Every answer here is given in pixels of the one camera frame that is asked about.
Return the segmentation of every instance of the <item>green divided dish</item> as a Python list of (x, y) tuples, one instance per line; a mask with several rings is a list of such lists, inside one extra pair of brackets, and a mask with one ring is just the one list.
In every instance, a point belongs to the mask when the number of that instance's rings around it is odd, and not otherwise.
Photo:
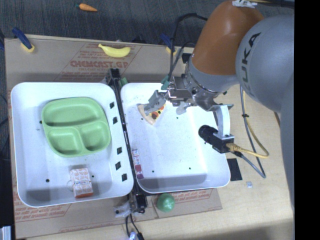
[(96, 153), (111, 141), (105, 112), (89, 97), (48, 102), (42, 109), (42, 125), (50, 147), (62, 157)]

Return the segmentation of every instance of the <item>banana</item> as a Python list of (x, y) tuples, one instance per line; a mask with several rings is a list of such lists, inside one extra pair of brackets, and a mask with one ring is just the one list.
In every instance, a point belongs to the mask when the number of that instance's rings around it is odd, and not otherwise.
[(98, 47), (100, 47), (105, 52), (106, 55), (110, 57), (115, 57), (115, 58), (121, 58), (121, 57), (127, 56), (131, 50), (130, 47), (113, 48), (110, 46), (104, 46), (101, 43), (99, 43)]

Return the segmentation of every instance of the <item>toy carrot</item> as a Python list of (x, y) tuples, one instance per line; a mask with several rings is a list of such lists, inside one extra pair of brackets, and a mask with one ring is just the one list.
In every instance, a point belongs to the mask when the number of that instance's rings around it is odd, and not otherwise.
[(87, 5), (85, 3), (79, 3), (75, 5), (76, 7), (79, 7), (81, 10), (83, 11), (87, 11), (87, 12), (97, 12), (98, 10), (96, 8), (93, 8), (90, 5)]

